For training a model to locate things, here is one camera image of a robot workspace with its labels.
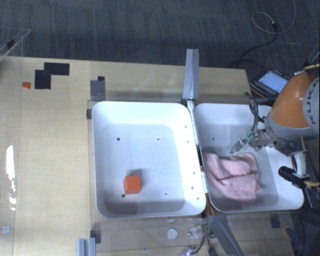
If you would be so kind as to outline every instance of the orange cube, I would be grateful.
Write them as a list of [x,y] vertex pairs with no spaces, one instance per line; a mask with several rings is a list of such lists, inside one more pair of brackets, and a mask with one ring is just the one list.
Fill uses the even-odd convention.
[[139,175],[126,176],[123,181],[124,193],[138,194],[141,190],[141,182]]
[[31,89],[31,83],[30,82],[22,82],[22,87],[26,89]]

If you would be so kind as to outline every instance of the clear acrylic panel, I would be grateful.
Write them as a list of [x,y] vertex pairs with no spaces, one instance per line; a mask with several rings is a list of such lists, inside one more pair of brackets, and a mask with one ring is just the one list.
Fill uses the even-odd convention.
[[0,254],[13,254],[22,113],[23,40],[30,30],[0,28]]

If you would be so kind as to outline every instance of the black tape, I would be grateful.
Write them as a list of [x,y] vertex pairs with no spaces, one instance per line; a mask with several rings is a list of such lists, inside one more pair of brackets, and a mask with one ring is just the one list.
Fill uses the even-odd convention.
[[43,70],[36,70],[34,75],[34,89],[51,89],[51,75]]
[[271,227],[273,229],[279,229],[280,228],[280,220],[279,216],[277,214],[271,214],[270,215],[270,221],[271,221]]
[[45,62],[44,73],[46,75],[69,76],[70,64]]
[[92,109],[86,110],[86,119],[91,120],[92,119]]
[[9,49],[11,49],[11,47],[14,46],[15,44],[16,44],[16,41],[12,39],[10,42],[8,42],[8,43],[6,44],[6,46],[7,46]]
[[101,231],[100,230],[91,230],[90,231],[90,238],[95,238],[95,243],[101,243]]

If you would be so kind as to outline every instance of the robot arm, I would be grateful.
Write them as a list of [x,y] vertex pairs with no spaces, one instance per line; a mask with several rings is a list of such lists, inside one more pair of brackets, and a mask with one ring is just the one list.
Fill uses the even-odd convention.
[[272,109],[264,119],[264,128],[252,130],[246,139],[239,139],[230,153],[235,154],[244,146],[257,151],[261,147],[274,147],[291,156],[296,163],[295,172],[280,168],[279,174],[297,187],[304,186],[308,179],[306,163],[302,151],[293,142],[301,137],[319,137],[319,77],[300,72],[291,78],[282,89]]

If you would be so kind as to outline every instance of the monitor screen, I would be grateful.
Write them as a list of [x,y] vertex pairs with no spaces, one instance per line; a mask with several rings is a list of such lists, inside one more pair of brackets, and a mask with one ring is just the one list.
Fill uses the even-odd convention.
[[268,71],[263,77],[259,79],[259,82],[261,84],[264,84],[265,86],[268,86],[277,93],[280,93],[288,80],[272,71]]

